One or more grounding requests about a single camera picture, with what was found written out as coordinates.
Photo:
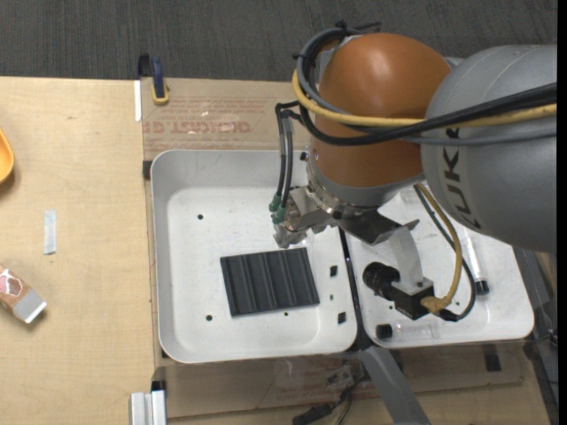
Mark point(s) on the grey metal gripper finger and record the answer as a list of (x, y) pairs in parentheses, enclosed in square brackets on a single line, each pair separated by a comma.
[(298, 239), (281, 237)]

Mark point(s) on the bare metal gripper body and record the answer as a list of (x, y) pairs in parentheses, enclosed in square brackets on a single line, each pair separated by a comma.
[(310, 213)]

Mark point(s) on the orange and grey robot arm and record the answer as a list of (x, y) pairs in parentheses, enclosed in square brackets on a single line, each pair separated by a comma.
[(381, 104)]

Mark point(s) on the black ribbed rectangular plate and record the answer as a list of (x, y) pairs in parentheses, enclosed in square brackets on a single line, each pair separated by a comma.
[(269, 281)]

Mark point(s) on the white plastic tray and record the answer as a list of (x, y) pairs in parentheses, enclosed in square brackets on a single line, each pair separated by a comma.
[(500, 308), (195, 259)]

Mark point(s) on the brown cardboard board red print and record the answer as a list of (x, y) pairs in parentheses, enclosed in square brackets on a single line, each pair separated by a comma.
[(212, 126)]

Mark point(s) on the clear plastic bottle black cap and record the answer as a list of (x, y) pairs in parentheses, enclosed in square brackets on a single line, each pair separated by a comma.
[(475, 259), (407, 330)]

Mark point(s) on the brown and white carton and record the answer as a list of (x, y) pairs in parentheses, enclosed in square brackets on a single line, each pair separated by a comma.
[(17, 295)]

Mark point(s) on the orange plate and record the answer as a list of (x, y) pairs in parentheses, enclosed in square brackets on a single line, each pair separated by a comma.
[(5, 157)]

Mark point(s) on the black cylinder on white bracket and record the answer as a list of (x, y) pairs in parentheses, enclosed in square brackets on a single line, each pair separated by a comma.
[(412, 299)]

